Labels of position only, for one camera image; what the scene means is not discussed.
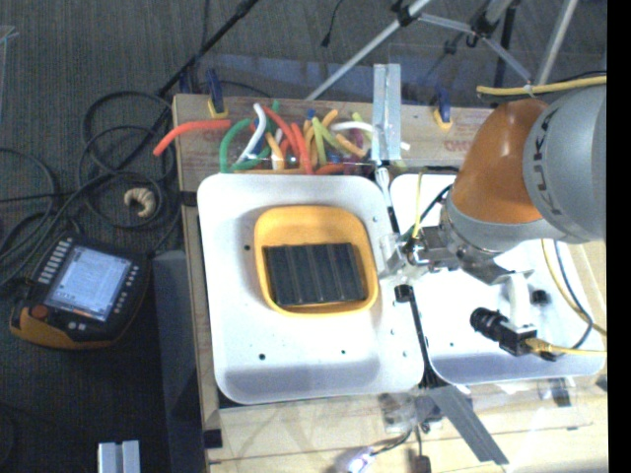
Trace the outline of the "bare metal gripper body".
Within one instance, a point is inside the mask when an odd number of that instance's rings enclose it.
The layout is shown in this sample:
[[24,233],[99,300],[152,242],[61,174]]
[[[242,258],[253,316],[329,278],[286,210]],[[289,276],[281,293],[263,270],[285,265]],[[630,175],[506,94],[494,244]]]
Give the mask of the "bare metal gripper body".
[[407,261],[414,267],[427,271],[454,271],[460,263],[448,248],[448,242],[440,227],[421,227],[407,243]]

